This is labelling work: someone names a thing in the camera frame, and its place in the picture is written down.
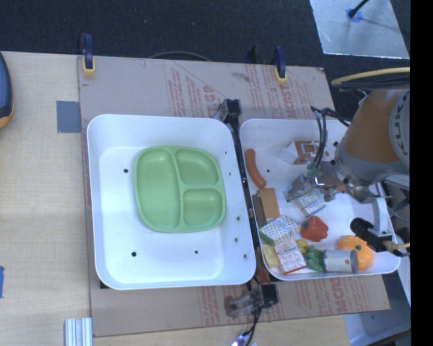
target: yellow food item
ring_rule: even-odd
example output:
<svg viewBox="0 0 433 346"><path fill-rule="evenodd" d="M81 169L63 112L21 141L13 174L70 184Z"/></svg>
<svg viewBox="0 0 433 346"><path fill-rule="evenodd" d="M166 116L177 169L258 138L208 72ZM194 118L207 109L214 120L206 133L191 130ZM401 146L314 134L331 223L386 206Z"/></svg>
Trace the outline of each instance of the yellow food item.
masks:
<svg viewBox="0 0 433 346"><path fill-rule="evenodd" d="M339 250L354 250L358 256L358 270L367 269L374 261L374 252L367 246L367 242L358 236L344 236L338 240Z"/></svg>
<svg viewBox="0 0 433 346"><path fill-rule="evenodd" d="M266 265L268 268L274 268L279 266L279 259L274 251L274 247L271 245L261 245L261 251L263 252L263 256L265 257Z"/></svg>
<svg viewBox="0 0 433 346"><path fill-rule="evenodd" d="M295 241L300 252L305 255L308 252L308 243L304 239L298 239Z"/></svg>

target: yellow clip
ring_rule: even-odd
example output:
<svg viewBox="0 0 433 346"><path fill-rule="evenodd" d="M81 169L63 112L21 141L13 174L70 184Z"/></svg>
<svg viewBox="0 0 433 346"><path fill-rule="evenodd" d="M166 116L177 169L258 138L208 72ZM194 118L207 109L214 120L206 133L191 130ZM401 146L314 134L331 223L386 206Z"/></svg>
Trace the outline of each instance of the yellow clip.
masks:
<svg viewBox="0 0 433 346"><path fill-rule="evenodd" d="M93 68L87 68L87 64L85 63L85 57L82 56L82 68L84 70L85 73L94 73L96 70L96 65L95 65L95 58L93 58Z"/></svg>
<svg viewBox="0 0 433 346"><path fill-rule="evenodd" d="M279 72L277 71L277 67L274 67L274 75L276 76L276 80L280 83L283 84L286 80L287 80L287 73L286 76L284 78L281 78L279 76Z"/></svg>

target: red bell pepper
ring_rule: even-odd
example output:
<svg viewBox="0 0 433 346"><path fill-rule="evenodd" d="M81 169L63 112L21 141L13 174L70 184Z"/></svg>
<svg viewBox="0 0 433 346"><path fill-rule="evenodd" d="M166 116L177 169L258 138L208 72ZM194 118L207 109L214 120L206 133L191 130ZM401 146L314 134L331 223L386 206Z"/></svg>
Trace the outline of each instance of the red bell pepper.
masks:
<svg viewBox="0 0 433 346"><path fill-rule="evenodd" d="M319 242L327 237L328 230L329 227L327 227L327 224L325 224L321 218L318 216L310 216L302 223L300 234L304 239Z"/></svg>

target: hot dog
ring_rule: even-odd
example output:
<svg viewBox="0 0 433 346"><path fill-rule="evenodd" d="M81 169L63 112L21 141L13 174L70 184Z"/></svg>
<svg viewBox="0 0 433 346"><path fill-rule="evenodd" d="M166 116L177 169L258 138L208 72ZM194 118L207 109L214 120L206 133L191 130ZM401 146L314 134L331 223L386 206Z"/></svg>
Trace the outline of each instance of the hot dog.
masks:
<svg viewBox="0 0 433 346"><path fill-rule="evenodd" d="M258 171L257 164L255 162L255 150L248 148L245 150L244 156L247 172L253 183L255 183L255 186L258 188L264 188L266 186L266 181Z"/></svg>

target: wooden table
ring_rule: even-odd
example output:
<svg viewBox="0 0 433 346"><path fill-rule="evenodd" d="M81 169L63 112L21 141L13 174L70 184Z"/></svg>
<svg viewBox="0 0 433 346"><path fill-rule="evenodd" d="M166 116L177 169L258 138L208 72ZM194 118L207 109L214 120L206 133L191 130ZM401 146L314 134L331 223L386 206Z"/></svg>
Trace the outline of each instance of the wooden table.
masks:
<svg viewBox="0 0 433 346"><path fill-rule="evenodd" d="M14 116L0 130L0 345L63 345L90 317L80 133L59 133L56 102L79 101L76 56L3 53ZM93 345L230 345L240 325L93 339ZM257 325L253 342L348 345L343 316Z"/></svg>

